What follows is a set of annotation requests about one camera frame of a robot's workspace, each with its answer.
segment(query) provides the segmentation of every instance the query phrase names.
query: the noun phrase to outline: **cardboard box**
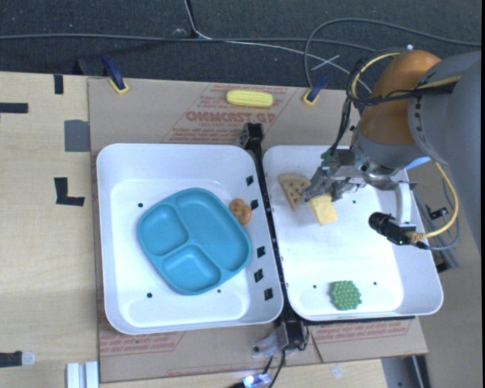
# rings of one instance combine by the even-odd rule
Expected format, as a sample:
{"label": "cardboard box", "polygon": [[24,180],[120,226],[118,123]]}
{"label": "cardboard box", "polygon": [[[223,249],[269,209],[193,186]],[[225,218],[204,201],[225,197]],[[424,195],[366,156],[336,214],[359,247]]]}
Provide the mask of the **cardboard box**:
{"label": "cardboard box", "polygon": [[[330,145],[345,93],[323,91],[316,105],[306,107],[303,88],[141,79],[128,83],[129,92],[118,95],[107,78],[88,80],[101,381],[262,369],[268,358],[255,356],[251,345],[269,335],[273,323],[143,336],[123,335],[111,327],[103,308],[95,160],[102,148],[119,142],[233,144],[248,122],[263,125],[264,150],[275,145]],[[225,100],[230,89],[267,91],[274,95],[274,104],[267,109],[230,105]],[[351,124],[357,121],[353,111]],[[346,135],[342,145],[349,141]],[[286,365],[426,352],[417,318],[333,323],[310,327],[307,349],[290,355]]]}

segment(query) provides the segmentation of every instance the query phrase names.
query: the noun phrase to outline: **blue divided plate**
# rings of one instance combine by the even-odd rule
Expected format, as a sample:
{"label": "blue divided plate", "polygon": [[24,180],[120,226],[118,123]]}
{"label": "blue divided plate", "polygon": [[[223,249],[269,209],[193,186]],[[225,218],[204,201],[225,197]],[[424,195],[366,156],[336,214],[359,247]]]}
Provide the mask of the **blue divided plate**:
{"label": "blue divided plate", "polygon": [[176,292],[201,294],[235,276],[251,258],[251,242],[211,192],[189,188],[160,201],[138,222],[138,240]]}

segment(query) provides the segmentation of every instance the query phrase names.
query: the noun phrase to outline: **divided plate compartment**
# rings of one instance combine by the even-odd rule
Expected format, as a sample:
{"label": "divided plate compartment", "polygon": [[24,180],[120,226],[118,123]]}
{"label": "divided plate compartment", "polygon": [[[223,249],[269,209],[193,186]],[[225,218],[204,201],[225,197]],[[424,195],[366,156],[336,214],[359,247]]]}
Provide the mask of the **divided plate compartment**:
{"label": "divided plate compartment", "polygon": [[[113,144],[99,153],[97,180],[104,307],[115,329],[138,335],[231,327],[269,323],[281,313],[284,300],[259,179],[245,150],[233,145]],[[214,194],[225,207],[234,198],[252,207],[251,220],[242,227],[251,242],[246,267],[237,272],[243,256],[236,251],[238,257],[224,260],[226,270],[234,273],[224,283],[210,286],[205,279],[202,284],[180,284],[182,290],[203,287],[203,293],[194,295],[170,287],[138,239],[138,223],[151,208],[191,188]],[[197,265],[202,259],[198,249],[205,242],[186,227],[176,237],[167,237],[167,244],[155,253],[179,247],[182,241],[191,247],[174,261],[167,259],[168,272],[174,262]],[[198,251],[193,250],[198,243]],[[222,265],[223,259],[214,264]]]}
{"label": "divided plate compartment", "polygon": [[246,231],[201,188],[177,192],[149,209],[138,222],[138,239],[169,286],[182,294],[222,285],[251,258]]}
{"label": "divided plate compartment", "polygon": [[[273,224],[289,304],[302,318],[333,321],[394,318],[436,312],[443,301],[431,251],[396,246],[369,227],[374,212],[397,213],[394,192],[371,186],[346,193],[333,204],[337,221],[320,226],[307,204],[293,211],[278,181],[296,173],[310,179],[326,145],[279,145],[263,158]],[[399,180],[407,181],[405,171]],[[423,231],[411,196],[411,222]],[[335,282],[350,280],[362,303],[338,310],[331,302]]]}

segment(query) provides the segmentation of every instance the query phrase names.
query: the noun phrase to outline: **blue clip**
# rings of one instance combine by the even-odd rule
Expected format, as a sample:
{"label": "blue clip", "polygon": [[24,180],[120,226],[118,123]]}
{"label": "blue clip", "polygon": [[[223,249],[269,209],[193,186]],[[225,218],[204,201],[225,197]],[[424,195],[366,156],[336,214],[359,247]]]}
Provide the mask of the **blue clip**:
{"label": "blue clip", "polygon": [[323,76],[323,78],[320,79],[320,82],[318,82],[312,90],[306,92],[306,94],[302,98],[302,102],[306,106],[312,107],[319,98],[319,92],[327,85],[328,82],[329,76]]}
{"label": "blue clip", "polygon": [[110,75],[110,84],[115,92],[119,95],[125,94],[129,90],[129,86],[124,82],[115,61],[113,61],[113,59],[111,59],[108,55],[102,56],[100,61],[103,64],[104,69],[106,69]]}

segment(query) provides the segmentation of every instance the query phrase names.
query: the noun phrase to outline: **toy pizza slice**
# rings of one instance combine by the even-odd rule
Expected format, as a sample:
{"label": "toy pizza slice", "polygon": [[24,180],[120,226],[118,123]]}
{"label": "toy pizza slice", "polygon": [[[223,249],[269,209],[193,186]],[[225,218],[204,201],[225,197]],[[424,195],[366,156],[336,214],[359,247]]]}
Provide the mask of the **toy pizza slice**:
{"label": "toy pizza slice", "polygon": [[302,190],[309,187],[310,181],[299,174],[283,174],[279,176],[278,180],[291,209],[296,210],[299,204],[304,201]]}

